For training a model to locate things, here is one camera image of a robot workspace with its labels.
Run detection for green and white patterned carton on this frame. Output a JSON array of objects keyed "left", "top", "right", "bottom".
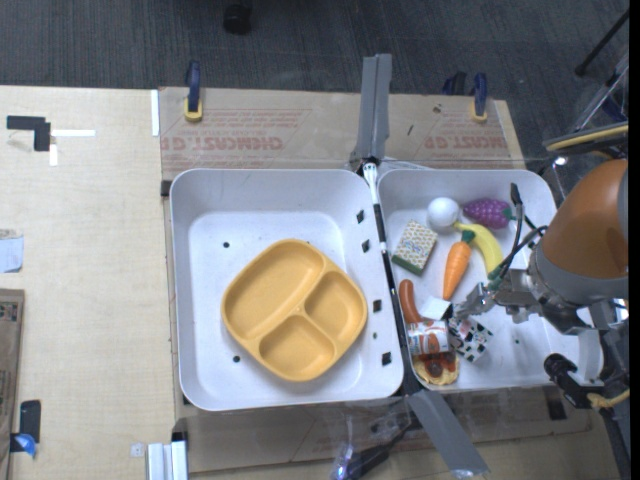
[{"left": 391, "top": 219, "right": 439, "bottom": 277}]

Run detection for black and white cow-print carton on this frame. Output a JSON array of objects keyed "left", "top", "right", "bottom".
[{"left": 447, "top": 316, "right": 495, "bottom": 365}]

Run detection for purple grapes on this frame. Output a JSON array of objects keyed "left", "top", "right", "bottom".
[{"left": 462, "top": 197, "right": 516, "bottom": 231}]

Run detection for orange carrot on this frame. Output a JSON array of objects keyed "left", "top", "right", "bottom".
[{"left": 442, "top": 230, "right": 477, "bottom": 302}]

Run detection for black cylinder on white bracket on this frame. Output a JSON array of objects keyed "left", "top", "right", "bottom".
[{"left": 543, "top": 319, "right": 619, "bottom": 410}]

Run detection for white plastic tray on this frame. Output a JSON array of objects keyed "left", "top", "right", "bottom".
[
  {"left": 375, "top": 167, "right": 576, "bottom": 393},
  {"left": 168, "top": 167, "right": 405, "bottom": 412}
]

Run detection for yellow banana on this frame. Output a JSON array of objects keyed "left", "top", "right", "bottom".
[{"left": 452, "top": 220, "right": 505, "bottom": 276}]

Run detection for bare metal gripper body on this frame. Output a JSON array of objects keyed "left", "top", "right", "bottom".
[{"left": 492, "top": 267, "right": 594, "bottom": 337}]

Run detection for small can with orange label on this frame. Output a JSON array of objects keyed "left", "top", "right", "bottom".
[{"left": 406, "top": 319, "right": 452, "bottom": 357}]

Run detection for white paper scrap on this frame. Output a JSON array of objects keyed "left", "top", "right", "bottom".
[{"left": 0, "top": 227, "right": 25, "bottom": 274}]

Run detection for pizza slice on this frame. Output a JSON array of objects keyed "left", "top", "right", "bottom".
[{"left": 413, "top": 350, "right": 461, "bottom": 387}]

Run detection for brown cardboard packet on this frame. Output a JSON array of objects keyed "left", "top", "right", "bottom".
[{"left": 0, "top": 287, "right": 26, "bottom": 480}]

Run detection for brown cardboard board red print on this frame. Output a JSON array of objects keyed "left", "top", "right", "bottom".
[{"left": 158, "top": 86, "right": 592, "bottom": 474}]

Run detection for white ball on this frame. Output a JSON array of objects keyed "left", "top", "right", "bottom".
[{"left": 426, "top": 196, "right": 461, "bottom": 230}]

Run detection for small white carton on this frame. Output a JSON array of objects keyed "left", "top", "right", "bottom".
[{"left": 418, "top": 295, "right": 455, "bottom": 323}]

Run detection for red sausage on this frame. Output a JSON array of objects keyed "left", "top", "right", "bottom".
[{"left": 398, "top": 278, "right": 427, "bottom": 326}]

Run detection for yellow divided plate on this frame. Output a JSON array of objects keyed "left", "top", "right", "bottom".
[{"left": 220, "top": 238, "right": 369, "bottom": 383}]

